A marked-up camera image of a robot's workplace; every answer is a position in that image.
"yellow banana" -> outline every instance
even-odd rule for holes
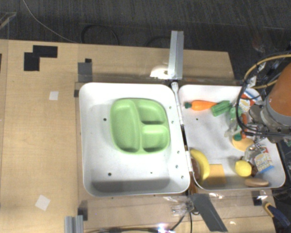
[[[210,166],[206,156],[199,150],[191,149],[191,156],[198,162],[200,178],[199,183],[202,183],[206,178],[208,178],[210,173]]]

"white paper square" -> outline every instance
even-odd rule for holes
[[[35,203],[35,206],[39,209],[46,211],[49,206],[50,200],[43,195],[40,195],[37,202]]]
[[[59,91],[51,91],[49,94],[49,100],[58,100]]]

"orange carrot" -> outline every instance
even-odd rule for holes
[[[247,124],[248,123],[248,119],[247,119],[247,116],[245,114],[242,114],[242,122],[244,124]],[[245,133],[242,133],[242,139],[245,139],[247,136],[245,135]]]
[[[216,105],[215,102],[203,101],[203,100],[195,100],[192,103],[185,103],[185,108],[192,108],[195,111],[203,111],[210,109],[212,106]]]

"green plate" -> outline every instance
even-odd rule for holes
[[[170,144],[166,112],[154,100],[117,100],[111,107],[110,121],[113,143],[124,152],[158,152]]]

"wooden table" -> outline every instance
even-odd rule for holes
[[[57,46],[57,58],[40,58],[40,71],[24,71],[24,53],[33,45]],[[74,98],[78,62],[92,59],[97,79],[147,78],[168,63],[169,50],[0,40],[0,233],[61,233],[65,216],[76,216],[83,186],[78,178],[77,119]],[[226,52],[184,51],[184,76],[233,80]],[[49,100],[58,91],[58,100]],[[271,192],[267,201],[274,203]],[[35,206],[40,195],[47,210]],[[220,193],[213,203],[230,232],[275,232],[250,192]],[[112,226],[177,222],[163,197],[96,199],[88,197],[92,221],[85,232]],[[194,232],[208,232],[194,216]],[[189,232],[186,217],[177,232]]]

